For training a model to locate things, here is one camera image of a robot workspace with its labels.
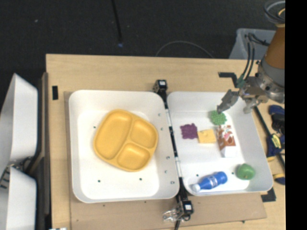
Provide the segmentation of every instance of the yellow sponge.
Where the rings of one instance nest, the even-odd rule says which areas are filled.
[[[198,131],[198,139],[200,143],[215,143],[216,137],[213,129]]]

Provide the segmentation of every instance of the purple block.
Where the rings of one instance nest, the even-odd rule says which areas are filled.
[[[183,139],[198,138],[197,127],[195,126],[195,124],[182,125],[180,126],[180,129],[181,129],[181,135]]]

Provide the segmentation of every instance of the brown cylinder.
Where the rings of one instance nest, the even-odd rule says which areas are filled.
[[[284,69],[285,26],[277,27],[276,33],[265,55],[266,62],[275,68]]]

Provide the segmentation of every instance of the green toy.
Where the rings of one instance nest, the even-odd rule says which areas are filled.
[[[227,121],[227,118],[224,113],[218,114],[217,111],[211,112],[211,122],[215,125],[223,125]]]
[[[238,167],[236,175],[242,180],[251,180],[255,176],[255,170],[250,165],[243,163]]]

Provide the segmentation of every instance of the blue bottle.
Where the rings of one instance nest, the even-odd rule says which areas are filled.
[[[203,177],[201,182],[192,185],[192,189],[195,192],[199,192],[201,189],[212,189],[226,182],[227,175],[223,171],[220,171]]]

